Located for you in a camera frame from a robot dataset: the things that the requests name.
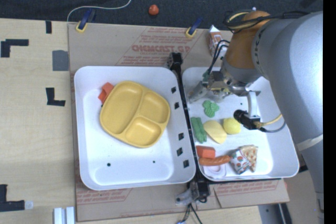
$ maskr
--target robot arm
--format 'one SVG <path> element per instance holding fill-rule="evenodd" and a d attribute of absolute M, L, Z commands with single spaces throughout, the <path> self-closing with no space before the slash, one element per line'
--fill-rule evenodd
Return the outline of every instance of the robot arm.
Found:
<path fill-rule="evenodd" d="M 291 136 L 309 168 L 324 223 L 323 199 L 323 12 L 299 18 L 246 13 L 234 34 L 220 71 L 203 75 L 189 101 L 212 91 L 248 96 L 260 76 L 270 82 Z M 248 114 L 235 113 L 235 118 Z"/>

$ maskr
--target wooden surface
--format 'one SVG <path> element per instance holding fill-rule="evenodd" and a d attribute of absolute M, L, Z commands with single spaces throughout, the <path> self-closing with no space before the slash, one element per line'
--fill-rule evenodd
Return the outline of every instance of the wooden surface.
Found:
<path fill-rule="evenodd" d="M 56 207 L 75 206 L 70 75 L 53 71 L 52 51 L 68 51 L 67 24 L 53 22 L 46 34 L 44 21 L 0 19 L 0 40 L 29 39 L 28 47 L 12 46 L 0 58 L 0 184 L 7 200 L 33 201 L 31 210 L 0 212 L 0 223 L 52 223 Z M 55 88 L 47 105 L 46 88 Z M 177 223 L 182 214 L 112 219 L 85 223 Z M 206 210 L 206 223 L 261 223 L 258 207 Z M 187 223 L 197 223 L 193 213 Z"/>

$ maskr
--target black hole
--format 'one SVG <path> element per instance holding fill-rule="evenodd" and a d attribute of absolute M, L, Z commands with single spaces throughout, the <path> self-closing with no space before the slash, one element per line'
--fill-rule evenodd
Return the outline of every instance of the black hole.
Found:
<path fill-rule="evenodd" d="M 183 162 L 183 168 L 186 168 L 189 166 L 189 161 L 186 159 L 184 162 Z"/>
<path fill-rule="evenodd" d="M 176 152 L 177 152 L 177 155 L 180 156 L 180 155 L 183 153 L 183 150 L 182 150 L 182 148 L 180 147 Z"/>

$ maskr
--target yellow toy potato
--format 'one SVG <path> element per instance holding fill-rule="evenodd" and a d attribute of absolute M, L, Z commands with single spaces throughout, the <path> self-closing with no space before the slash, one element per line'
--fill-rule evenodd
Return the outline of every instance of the yellow toy potato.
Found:
<path fill-rule="evenodd" d="M 223 128 L 228 134 L 239 134 L 241 131 L 240 123 L 235 118 L 224 119 Z"/>
<path fill-rule="evenodd" d="M 218 144 L 223 144 L 227 134 L 217 121 L 207 121 L 203 124 L 206 133 Z"/>

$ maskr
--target toy pizza slice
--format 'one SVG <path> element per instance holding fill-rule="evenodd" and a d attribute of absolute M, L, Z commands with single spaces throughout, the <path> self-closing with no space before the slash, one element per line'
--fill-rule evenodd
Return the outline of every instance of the toy pizza slice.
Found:
<path fill-rule="evenodd" d="M 248 161 L 251 163 L 250 169 L 252 170 L 252 172 L 254 172 L 257 166 L 258 147 L 255 145 L 246 145 L 240 147 L 240 150 L 244 154 L 244 156 L 248 159 Z"/>

